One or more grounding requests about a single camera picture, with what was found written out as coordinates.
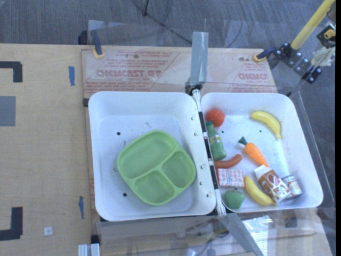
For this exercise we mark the green divided plate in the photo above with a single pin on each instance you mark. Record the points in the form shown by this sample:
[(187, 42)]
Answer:
[(149, 153)]

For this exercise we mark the small white and orange can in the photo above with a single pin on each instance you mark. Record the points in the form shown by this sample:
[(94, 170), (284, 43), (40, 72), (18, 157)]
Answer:
[(293, 187)]

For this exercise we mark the red and white packet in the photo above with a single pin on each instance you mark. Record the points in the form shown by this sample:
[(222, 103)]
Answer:
[(230, 178)]

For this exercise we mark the green toy bottle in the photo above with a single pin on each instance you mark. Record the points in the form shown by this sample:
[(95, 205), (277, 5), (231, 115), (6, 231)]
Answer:
[(216, 144)]

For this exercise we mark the orange carrot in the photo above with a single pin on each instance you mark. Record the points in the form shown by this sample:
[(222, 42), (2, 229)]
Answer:
[(254, 152)]

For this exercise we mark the orange-red sausage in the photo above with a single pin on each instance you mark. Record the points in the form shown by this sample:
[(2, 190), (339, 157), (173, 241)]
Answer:
[(229, 162)]

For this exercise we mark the thin black and white rod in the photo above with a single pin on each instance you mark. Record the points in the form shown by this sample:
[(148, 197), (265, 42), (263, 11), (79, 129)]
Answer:
[(204, 128)]

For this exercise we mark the yellow banana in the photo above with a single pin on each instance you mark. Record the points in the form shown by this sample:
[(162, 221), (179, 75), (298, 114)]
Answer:
[(267, 120), (255, 192)]

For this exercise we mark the orange toy tomato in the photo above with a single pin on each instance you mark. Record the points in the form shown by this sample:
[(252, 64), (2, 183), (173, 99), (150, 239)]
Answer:
[(215, 117)]

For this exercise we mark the green toy apple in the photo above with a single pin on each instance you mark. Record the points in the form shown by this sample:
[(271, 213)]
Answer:
[(234, 198)]

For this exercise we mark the brown cardboard board red print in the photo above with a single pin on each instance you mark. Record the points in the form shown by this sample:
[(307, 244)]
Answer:
[(170, 71)]

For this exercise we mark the white plastic tray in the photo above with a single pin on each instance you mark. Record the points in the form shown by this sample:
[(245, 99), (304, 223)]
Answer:
[(106, 153), (298, 153)]

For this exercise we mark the brown and white carton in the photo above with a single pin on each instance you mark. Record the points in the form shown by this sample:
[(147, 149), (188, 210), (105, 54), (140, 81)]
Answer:
[(271, 184)]

